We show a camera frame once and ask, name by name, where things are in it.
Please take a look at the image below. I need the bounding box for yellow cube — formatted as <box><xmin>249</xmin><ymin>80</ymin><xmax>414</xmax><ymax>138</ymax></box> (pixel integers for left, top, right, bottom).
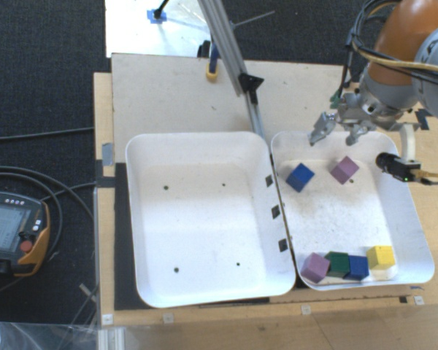
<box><xmin>366</xmin><ymin>245</ymin><xmax>396</xmax><ymax>271</ymax></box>

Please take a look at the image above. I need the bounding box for white plastic tray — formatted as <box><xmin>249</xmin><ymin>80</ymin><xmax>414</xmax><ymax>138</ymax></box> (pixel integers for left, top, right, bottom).
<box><xmin>269</xmin><ymin>129</ymin><xmax>436</xmax><ymax>292</ymax></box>
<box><xmin>125</xmin><ymin>131</ymin><xmax>298</xmax><ymax>309</ymax></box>

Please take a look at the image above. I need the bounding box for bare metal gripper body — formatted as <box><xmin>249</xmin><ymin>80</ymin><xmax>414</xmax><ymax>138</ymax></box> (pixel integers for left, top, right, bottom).
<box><xmin>335</xmin><ymin>91</ymin><xmax>407</xmax><ymax>131</ymax></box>

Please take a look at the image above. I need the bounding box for purple cube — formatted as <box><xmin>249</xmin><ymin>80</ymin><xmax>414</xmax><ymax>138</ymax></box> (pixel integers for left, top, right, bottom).
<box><xmin>329</xmin><ymin>155</ymin><xmax>361</xmax><ymax>186</ymax></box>
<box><xmin>299</xmin><ymin>252</ymin><xmax>331</xmax><ymax>284</ymax></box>

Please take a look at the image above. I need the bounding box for blue cube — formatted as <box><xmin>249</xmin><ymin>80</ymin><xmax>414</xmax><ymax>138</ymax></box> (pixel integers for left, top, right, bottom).
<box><xmin>343</xmin><ymin>254</ymin><xmax>370</xmax><ymax>281</ymax></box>
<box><xmin>285</xmin><ymin>162</ymin><xmax>316</xmax><ymax>193</ymax></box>

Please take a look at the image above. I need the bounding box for thin black rod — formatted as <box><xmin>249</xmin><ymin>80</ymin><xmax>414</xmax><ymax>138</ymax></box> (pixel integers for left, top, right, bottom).
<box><xmin>268</xmin><ymin>151</ymin><xmax>299</xmax><ymax>287</ymax></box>

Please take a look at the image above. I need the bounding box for green cube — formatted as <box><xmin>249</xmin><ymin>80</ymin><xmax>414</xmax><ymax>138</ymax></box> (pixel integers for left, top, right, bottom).
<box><xmin>324</xmin><ymin>251</ymin><xmax>351</xmax><ymax>279</ymax></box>

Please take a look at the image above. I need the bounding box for pale flat board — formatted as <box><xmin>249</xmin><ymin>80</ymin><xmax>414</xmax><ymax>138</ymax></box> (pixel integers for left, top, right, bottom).
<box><xmin>110</xmin><ymin>52</ymin><xmax>366</xmax><ymax>168</ymax></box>

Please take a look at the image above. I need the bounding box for black cylinder on white bracket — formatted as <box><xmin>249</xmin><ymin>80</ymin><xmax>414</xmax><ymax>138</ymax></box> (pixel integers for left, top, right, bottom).
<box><xmin>374</xmin><ymin>122</ymin><xmax>423</xmax><ymax>184</ymax></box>

